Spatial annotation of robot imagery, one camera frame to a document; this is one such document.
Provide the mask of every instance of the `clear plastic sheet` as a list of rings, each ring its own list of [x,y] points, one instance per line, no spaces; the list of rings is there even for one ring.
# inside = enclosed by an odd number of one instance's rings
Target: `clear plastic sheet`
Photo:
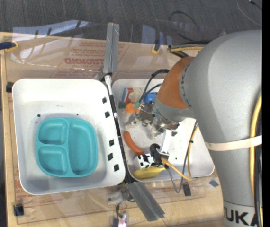
[[[0,34],[1,42],[14,41],[18,44],[15,50],[2,54],[6,72],[3,82],[14,83],[22,78],[101,79],[107,24],[51,20],[52,22],[42,26],[13,26],[11,32]],[[122,26],[120,28],[122,40],[118,45],[118,71],[114,73],[113,79],[148,78],[151,72],[171,68],[180,58],[167,52],[167,45],[184,42],[175,32],[176,29],[179,33],[190,33],[191,38],[195,40],[213,39],[222,32],[222,29],[215,29],[211,33],[209,28],[197,27],[190,23],[149,20],[140,21],[127,29]],[[160,43],[160,50],[158,53],[152,53],[156,39]],[[193,56],[197,52],[188,51]],[[41,196],[31,195],[22,188],[19,180],[11,93],[8,93],[8,104],[15,204],[22,206],[24,211],[23,215],[16,217],[17,223],[35,226],[40,221],[48,220],[50,222],[44,222],[46,226],[77,226],[86,221],[87,226],[110,226],[117,214],[117,201],[109,201],[109,196],[117,194],[121,185]],[[221,213],[220,187],[210,187],[209,180],[210,177],[205,177],[189,182],[191,196],[185,196],[183,192],[177,194],[171,181],[146,183],[166,213],[165,219],[160,219],[155,224],[166,226],[194,221],[197,212],[191,213],[191,217],[184,220],[179,216],[180,211],[176,215],[178,219],[174,218],[173,213],[176,208],[185,208],[188,200],[205,199],[209,196],[208,201],[213,202],[217,208],[214,212]],[[136,202],[123,199],[120,202],[120,212],[124,211],[127,212],[130,225],[145,226],[144,223],[147,223]],[[221,214],[215,214],[212,218],[220,219]]]

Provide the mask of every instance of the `robotic arm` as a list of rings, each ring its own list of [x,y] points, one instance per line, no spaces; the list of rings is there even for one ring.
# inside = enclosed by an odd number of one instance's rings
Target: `robotic arm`
[[[177,62],[153,103],[155,132],[174,131],[178,122],[192,117],[205,142],[250,138],[261,94],[261,41],[262,31],[237,32],[210,42],[195,58]],[[209,152],[222,186],[225,226],[261,227],[250,181],[250,149]]]

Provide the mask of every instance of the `white tape band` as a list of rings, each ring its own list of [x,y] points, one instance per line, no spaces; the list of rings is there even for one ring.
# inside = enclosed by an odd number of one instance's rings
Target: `white tape band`
[[[205,142],[205,144],[209,150],[214,150],[214,151],[244,149],[244,148],[250,148],[250,147],[261,145],[262,144],[262,135],[248,138],[248,139],[244,139],[244,140],[227,142],[227,143],[207,143],[207,142]]]

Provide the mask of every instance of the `wooden table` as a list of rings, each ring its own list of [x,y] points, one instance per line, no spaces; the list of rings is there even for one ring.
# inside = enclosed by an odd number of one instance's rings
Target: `wooden table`
[[[48,214],[54,211],[55,205],[41,205],[35,208],[27,209],[28,212],[36,212],[43,215],[45,219],[33,221],[28,216],[14,215],[14,205],[16,205],[16,170],[14,169],[13,158],[16,157],[16,142],[12,137],[14,132],[14,122],[10,115],[9,104],[11,102],[11,93],[6,92],[7,71],[10,65],[5,63],[5,53],[0,52],[1,64],[1,97],[2,97],[2,113],[3,113],[3,129],[4,129],[4,164],[5,164],[5,185],[6,185],[6,208],[7,208],[7,225],[8,227],[50,227],[50,226],[86,226],[86,227],[106,227],[112,226],[113,218],[116,213],[113,207],[107,211],[86,213],[76,215],[61,215],[61,218],[48,219]],[[200,188],[202,193],[196,197],[185,197],[183,193],[176,194],[172,189],[166,190],[166,198],[160,201],[160,206],[165,212],[164,219],[158,219],[154,222],[146,221],[141,210],[136,203],[122,206],[121,211],[127,213],[128,226],[134,227],[166,227],[166,226],[188,226],[188,227],[221,227],[223,226],[223,199],[220,186],[216,188]]]

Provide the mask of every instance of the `turquoise plate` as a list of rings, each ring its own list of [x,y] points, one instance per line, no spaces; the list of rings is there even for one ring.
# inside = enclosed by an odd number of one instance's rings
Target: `turquoise plate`
[[[83,177],[97,166],[98,147],[93,126],[74,118],[49,118],[36,134],[36,156],[40,169],[58,177]]]

